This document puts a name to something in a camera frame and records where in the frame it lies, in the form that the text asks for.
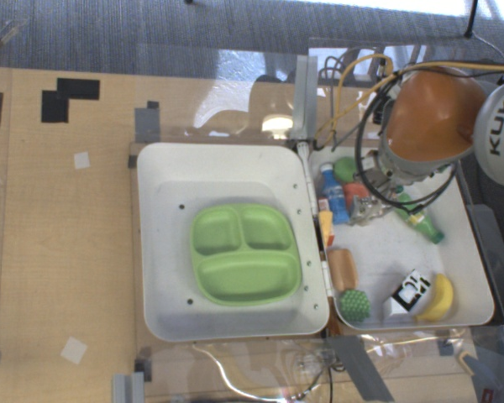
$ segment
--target white tape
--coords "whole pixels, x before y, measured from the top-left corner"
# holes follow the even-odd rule
[[[75,338],[69,338],[65,347],[61,350],[61,356],[74,364],[79,364],[87,350],[87,345]]]
[[[376,131],[367,133],[366,138],[370,140],[379,140],[379,133],[377,133]]]
[[[87,152],[75,154],[75,169],[87,169],[90,166],[90,156]]]

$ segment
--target small bottle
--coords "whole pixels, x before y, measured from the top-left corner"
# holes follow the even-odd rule
[[[333,223],[341,224],[349,221],[349,214],[345,208],[345,197],[342,186],[334,179],[333,164],[326,163],[320,167],[323,173],[323,195],[328,198],[328,206],[333,213]]]
[[[401,192],[400,194],[397,195],[397,200],[401,203],[405,203],[411,201],[412,198],[406,192]],[[414,204],[414,205],[406,205],[405,207],[409,210],[412,210],[416,206],[417,205]],[[420,211],[419,213],[409,215],[402,209],[396,209],[396,213],[400,217],[402,217],[406,223],[408,223],[411,227],[413,227],[421,234],[426,236],[433,243],[437,244],[444,239],[444,234],[441,233],[437,228],[435,228],[435,226],[431,222],[431,219],[424,211]]]

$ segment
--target green ball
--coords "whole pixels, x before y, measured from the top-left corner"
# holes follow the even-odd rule
[[[339,297],[339,307],[342,317],[349,322],[362,322],[370,316],[370,301],[363,291],[345,291]]]
[[[354,182],[356,163],[353,157],[343,157],[334,163],[334,176],[341,182]]]

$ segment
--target spiky green ball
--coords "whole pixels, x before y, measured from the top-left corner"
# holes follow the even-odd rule
[[[344,291],[339,297],[339,308],[344,320],[349,322],[362,322],[370,316],[370,301],[363,291]]]

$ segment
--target yellow banana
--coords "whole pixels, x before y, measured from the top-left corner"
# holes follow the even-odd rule
[[[415,316],[417,321],[438,321],[452,306],[452,302],[454,301],[454,287],[450,280],[439,273],[435,279],[434,287],[435,294],[433,295],[433,299],[429,302],[424,312]]]

